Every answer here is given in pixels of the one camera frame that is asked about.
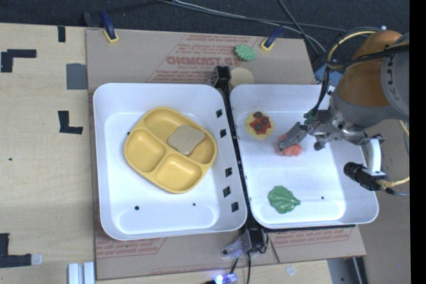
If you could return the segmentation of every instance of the blue clamp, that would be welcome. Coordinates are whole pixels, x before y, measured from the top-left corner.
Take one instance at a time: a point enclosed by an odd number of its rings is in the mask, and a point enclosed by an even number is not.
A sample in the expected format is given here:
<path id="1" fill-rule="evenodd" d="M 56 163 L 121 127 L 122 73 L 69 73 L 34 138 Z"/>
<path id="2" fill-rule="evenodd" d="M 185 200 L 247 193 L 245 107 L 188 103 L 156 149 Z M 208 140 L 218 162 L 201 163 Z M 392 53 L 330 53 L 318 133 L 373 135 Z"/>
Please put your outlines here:
<path id="1" fill-rule="evenodd" d="M 274 41 L 278 38 L 279 35 L 281 35 L 282 31 L 284 31 L 284 27 L 280 26 L 271 34 L 269 38 L 266 38 L 261 44 L 260 48 L 265 51 L 269 52 L 272 47 L 274 46 Z"/>
<path id="2" fill-rule="evenodd" d="M 101 21 L 105 27 L 104 34 L 108 42 L 116 43 L 119 40 L 118 35 L 115 33 L 114 25 L 112 24 L 109 14 L 105 10 L 100 10 L 99 15 L 101 16 Z"/>

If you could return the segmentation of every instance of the green sponge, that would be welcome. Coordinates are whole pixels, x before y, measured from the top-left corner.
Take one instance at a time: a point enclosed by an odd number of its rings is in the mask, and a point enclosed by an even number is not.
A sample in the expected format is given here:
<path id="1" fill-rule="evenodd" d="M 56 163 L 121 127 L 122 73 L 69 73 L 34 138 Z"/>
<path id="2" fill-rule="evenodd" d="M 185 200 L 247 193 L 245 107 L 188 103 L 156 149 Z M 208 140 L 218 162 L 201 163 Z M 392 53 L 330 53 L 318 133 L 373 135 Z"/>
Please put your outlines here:
<path id="1" fill-rule="evenodd" d="M 245 44 L 238 45 L 235 48 L 235 53 L 243 61 L 251 61 L 256 58 L 256 52 Z"/>

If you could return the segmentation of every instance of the cardboard sheet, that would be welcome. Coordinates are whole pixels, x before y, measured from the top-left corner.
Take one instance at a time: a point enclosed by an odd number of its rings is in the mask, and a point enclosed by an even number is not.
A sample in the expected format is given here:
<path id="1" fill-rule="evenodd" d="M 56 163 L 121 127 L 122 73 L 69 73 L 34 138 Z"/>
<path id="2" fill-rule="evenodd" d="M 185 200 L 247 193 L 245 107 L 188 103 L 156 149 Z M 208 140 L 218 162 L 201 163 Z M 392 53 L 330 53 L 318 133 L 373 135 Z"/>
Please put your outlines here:
<path id="1" fill-rule="evenodd" d="M 208 82 L 216 65 L 250 71 L 257 84 L 313 84 L 304 42 L 277 39 L 274 48 L 262 52 L 265 37 L 205 35 L 118 30 L 120 41 L 110 44 L 102 29 L 87 29 L 87 72 L 91 123 L 91 156 L 95 207 L 97 279 L 116 279 L 206 269 L 229 269 L 234 260 L 223 258 L 221 247 L 234 241 L 238 231 L 117 241 L 99 221 L 96 149 L 93 126 L 93 92 L 108 82 Z M 246 44 L 256 59 L 244 62 L 234 53 Z M 253 265 L 309 261 L 364 255 L 358 227 L 270 233 L 267 252 L 255 255 Z"/>

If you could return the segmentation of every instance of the black cable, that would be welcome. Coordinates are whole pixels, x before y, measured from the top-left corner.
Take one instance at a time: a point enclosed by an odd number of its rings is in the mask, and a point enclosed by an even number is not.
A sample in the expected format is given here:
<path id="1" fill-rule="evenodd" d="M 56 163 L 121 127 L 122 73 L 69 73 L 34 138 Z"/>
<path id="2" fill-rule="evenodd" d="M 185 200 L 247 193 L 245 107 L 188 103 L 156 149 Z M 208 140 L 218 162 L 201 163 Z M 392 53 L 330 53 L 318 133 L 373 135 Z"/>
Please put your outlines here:
<path id="1" fill-rule="evenodd" d="M 310 47 L 314 50 L 315 54 L 319 57 L 318 50 L 314 47 L 314 45 L 312 44 L 311 40 L 308 39 L 308 36 L 305 34 L 305 31 L 301 28 L 301 26 L 299 25 L 299 23 L 294 19 L 293 15 L 290 13 L 290 11 L 288 10 L 288 8 L 284 4 L 284 2 L 282 0 L 278 0 L 278 2 L 280 3 L 280 5 L 283 8 L 284 12 L 286 12 L 286 15 L 291 19 L 291 21 L 294 23 L 294 25 L 298 28 L 298 30 L 300 31 L 300 33 L 302 34 L 302 36 L 304 37 L 304 39 L 308 42 L 308 44 L 310 45 Z"/>
<path id="2" fill-rule="evenodd" d="M 365 270 L 363 257 L 352 257 L 352 261 L 359 284 L 368 284 L 367 271 Z"/>
<path id="3" fill-rule="evenodd" d="M 229 273 L 234 273 L 235 271 L 235 267 L 237 266 L 237 262 L 239 260 L 239 257 L 235 260 L 235 263 L 233 264 L 233 266 L 231 267 L 231 271 L 229 271 Z"/>
<path id="4" fill-rule="evenodd" d="M 378 27 L 357 27 L 354 29 L 351 29 L 345 33 L 342 33 L 338 35 L 330 44 L 330 48 L 325 52 L 323 55 L 323 60 L 327 65 L 334 65 L 333 62 L 331 62 L 331 56 L 337 51 L 338 48 L 342 46 L 343 43 L 347 42 L 349 39 L 355 38 L 355 37 L 368 37 L 368 35 L 371 35 L 375 32 L 378 32 L 382 29 Z M 341 61 L 337 61 L 337 67 L 333 67 L 331 69 L 340 69 L 344 66 L 340 64 Z"/>
<path id="5" fill-rule="evenodd" d="M 321 80 L 321 90 L 319 91 L 318 101 L 315 104 L 315 106 L 304 115 L 304 117 L 306 118 L 306 121 L 305 121 L 306 124 L 310 124 L 312 122 L 312 120 L 314 119 L 314 116 L 316 115 L 318 111 L 318 108 L 320 107 L 322 100 L 327 94 L 327 91 L 329 88 L 329 72 L 330 72 L 329 67 L 326 67 Z"/>
<path id="6" fill-rule="evenodd" d="M 252 257 L 250 256 L 250 252 L 247 252 L 247 260 L 248 260 L 248 271 L 247 271 L 247 282 L 246 282 L 246 284 L 249 284 L 250 272 L 252 270 Z"/>
<path id="7" fill-rule="evenodd" d="M 156 1 L 158 3 L 162 3 L 162 4 L 165 4 L 165 5 L 171 5 L 171 6 L 179 7 L 181 9 L 187 9 L 187 10 L 191 10 L 191 11 L 195 11 L 195 12 L 199 12 L 199 13 L 204 13 L 204 14 L 207 14 L 207 15 L 215 15 L 215 16 L 229 18 L 229 19 L 239 19 L 239 20 L 242 20 L 242 21 L 253 21 L 253 22 L 256 22 L 256 23 L 273 25 L 273 26 L 293 25 L 293 23 L 287 22 L 287 21 L 277 21 L 275 19 L 261 19 L 261 18 L 255 18 L 255 17 L 247 17 L 247 16 L 244 16 L 244 15 L 235 15 L 233 13 L 226 13 L 226 12 L 221 12 L 221 11 L 203 9 L 201 7 L 197 7 L 197 6 L 190 5 L 190 4 L 184 5 L 184 4 L 181 4 L 181 3 L 174 2 L 174 1 L 167 1 L 167 0 L 151 0 L 151 1 Z M 323 26 L 323 25 L 305 24 L 305 23 L 301 23 L 300 25 L 306 26 L 306 27 L 313 27 L 313 28 L 317 28 L 317 29 L 325 29 L 325 30 L 330 30 L 330 31 L 340 31 L 340 32 L 345 31 L 343 29 L 339 29 L 339 28 L 335 28 L 335 27 L 328 27 L 328 26 Z M 310 37 L 310 39 L 313 42 L 315 42 L 319 47 L 321 47 L 321 45 L 318 42 L 316 42 L 312 37 Z"/>
<path id="8" fill-rule="evenodd" d="M 410 193 L 407 192 L 397 192 L 395 190 L 392 190 L 392 188 L 386 188 L 385 192 L 388 194 L 391 194 L 392 196 L 410 196 Z"/>
<path id="9" fill-rule="evenodd" d="M 342 67 L 348 67 L 350 65 L 354 65 L 357 63 L 367 62 L 367 61 L 373 61 L 374 59 L 379 59 L 382 57 L 389 57 L 395 53 L 401 53 L 409 51 L 409 45 L 401 45 L 399 47 L 390 47 L 388 49 L 379 51 L 378 53 L 370 53 L 367 55 L 361 55 L 357 57 L 356 59 L 350 60 L 350 61 L 343 61 L 343 62 L 327 62 L 328 65 L 341 65 Z"/>
<path id="10" fill-rule="evenodd" d="M 259 251 L 259 253 L 264 254 L 266 253 L 266 251 L 268 250 L 268 246 L 269 246 L 269 235 L 266 234 L 266 241 L 265 241 L 265 245 L 263 246 L 263 248 Z"/>

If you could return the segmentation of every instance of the yellow divided plate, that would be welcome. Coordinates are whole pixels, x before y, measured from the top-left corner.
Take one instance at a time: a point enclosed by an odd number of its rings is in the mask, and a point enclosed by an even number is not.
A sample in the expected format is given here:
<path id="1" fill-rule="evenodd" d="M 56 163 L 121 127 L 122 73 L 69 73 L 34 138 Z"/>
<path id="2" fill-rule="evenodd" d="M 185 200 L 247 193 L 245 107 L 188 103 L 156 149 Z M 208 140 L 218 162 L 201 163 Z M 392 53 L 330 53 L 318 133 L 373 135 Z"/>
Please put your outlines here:
<path id="1" fill-rule="evenodd" d="M 188 155 L 168 144 L 179 127 L 189 126 L 205 134 Z M 213 136 L 180 112 L 158 107 L 147 112 L 124 143 L 124 157 L 141 176 L 170 193 L 191 190 L 214 162 L 217 145 Z"/>

